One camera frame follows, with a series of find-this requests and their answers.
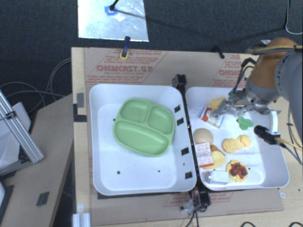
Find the metal plate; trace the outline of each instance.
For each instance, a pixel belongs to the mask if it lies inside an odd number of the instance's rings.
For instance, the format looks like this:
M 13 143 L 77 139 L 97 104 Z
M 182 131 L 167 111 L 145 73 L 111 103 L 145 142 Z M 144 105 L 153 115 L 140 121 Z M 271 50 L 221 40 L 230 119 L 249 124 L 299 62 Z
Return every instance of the metal plate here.
M 148 42 L 143 0 L 78 0 L 80 38 Z

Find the green toy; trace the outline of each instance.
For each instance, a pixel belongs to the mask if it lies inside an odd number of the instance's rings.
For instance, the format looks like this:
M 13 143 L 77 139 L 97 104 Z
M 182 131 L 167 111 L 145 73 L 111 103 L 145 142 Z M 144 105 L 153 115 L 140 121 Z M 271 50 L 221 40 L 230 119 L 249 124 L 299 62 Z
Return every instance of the green toy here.
M 237 122 L 240 125 L 240 128 L 243 130 L 247 130 L 248 127 L 254 126 L 254 123 L 249 119 L 244 119 L 243 117 L 240 117 L 237 119 Z

